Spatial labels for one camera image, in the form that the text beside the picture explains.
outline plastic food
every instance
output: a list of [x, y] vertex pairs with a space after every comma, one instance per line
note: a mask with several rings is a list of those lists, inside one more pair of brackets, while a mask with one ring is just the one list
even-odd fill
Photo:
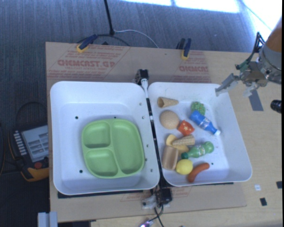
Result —
[[183, 120], [178, 127], [178, 130], [184, 135], [190, 135], [192, 132], [195, 131], [194, 127], [189, 123]]
[[175, 99], [170, 99], [170, 98], [166, 98], [166, 97], [159, 97], [157, 104], [159, 108], [165, 108], [168, 106], [173, 106], [173, 105], [177, 105], [179, 103], [178, 100]]
[[213, 126], [213, 123], [206, 117], [204, 117], [198, 110], [194, 110], [189, 117], [203, 130], [210, 131], [214, 135], [219, 135], [221, 132]]
[[201, 145], [193, 146], [188, 152], [181, 154], [182, 159], [188, 159], [189, 157], [199, 158], [205, 154], [212, 153], [214, 146], [210, 141], [207, 141]]
[[178, 154], [178, 149], [172, 146], [165, 146], [162, 157], [162, 167], [167, 170], [175, 170], [178, 161]]
[[173, 134], [170, 134], [167, 139], [166, 139], [166, 145], [167, 146], [172, 146], [173, 148], [176, 148], [178, 151], [179, 151], [179, 156], [184, 153], [184, 152], [188, 152], [189, 151], [189, 148], [187, 147], [187, 145], [177, 145], [177, 146], [174, 146], [173, 145], [173, 142], [176, 141], [178, 138], [173, 135]]
[[207, 162], [201, 163], [193, 168], [193, 170], [188, 174], [187, 179], [190, 183], [193, 183], [195, 181], [195, 178], [197, 175], [204, 170], [207, 170], [209, 168], [209, 164]]
[[194, 144], [195, 144], [195, 138], [192, 134], [184, 136], [172, 142], [173, 146], [182, 146], [182, 145], [192, 146]]
[[179, 122], [178, 115], [171, 110], [165, 110], [160, 114], [160, 123], [168, 130], [176, 129]]
[[205, 107], [204, 104], [200, 103], [200, 102], [193, 102], [190, 106], [191, 112], [193, 112], [194, 110], [198, 110], [200, 112], [200, 114], [205, 115]]
[[188, 159], [179, 160], [176, 165], [176, 172], [181, 175], [187, 175], [193, 170], [193, 162]]

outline toy sausage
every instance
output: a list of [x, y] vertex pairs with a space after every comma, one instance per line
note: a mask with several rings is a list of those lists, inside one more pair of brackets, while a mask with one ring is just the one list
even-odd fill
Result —
[[209, 168], [208, 163], [201, 163], [193, 168], [193, 170], [188, 174], [187, 179], [190, 183], [193, 183], [195, 180], [195, 177], [204, 170], [207, 170]]

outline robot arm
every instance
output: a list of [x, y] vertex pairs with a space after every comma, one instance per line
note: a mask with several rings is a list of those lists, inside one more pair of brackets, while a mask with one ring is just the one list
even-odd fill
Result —
[[[255, 53], [259, 53], [256, 61], [251, 61]], [[282, 84], [282, 18], [265, 42], [257, 33], [252, 54], [240, 65], [236, 65], [240, 74], [235, 76], [230, 74], [215, 92], [218, 96], [234, 88], [238, 81], [245, 84], [244, 96], [250, 96], [253, 90], [265, 87], [267, 83], [274, 82]]]

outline green plate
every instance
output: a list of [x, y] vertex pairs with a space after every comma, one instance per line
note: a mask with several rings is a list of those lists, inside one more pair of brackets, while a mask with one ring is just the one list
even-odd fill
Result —
[[139, 131], [128, 120], [93, 121], [84, 127], [81, 139], [85, 164], [96, 177], [130, 176], [144, 166]]

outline black tape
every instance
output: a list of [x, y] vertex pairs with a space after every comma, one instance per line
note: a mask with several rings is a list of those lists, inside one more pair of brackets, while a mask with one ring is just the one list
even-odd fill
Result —
[[262, 206], [266, 206], [267, 205], [267, 202], [266, 202], [265, 198], [261, 198], [260, 201], [261, 201]]
[[276, 182], [276, 186], [278, 189], [282, 188], [282, 181]]

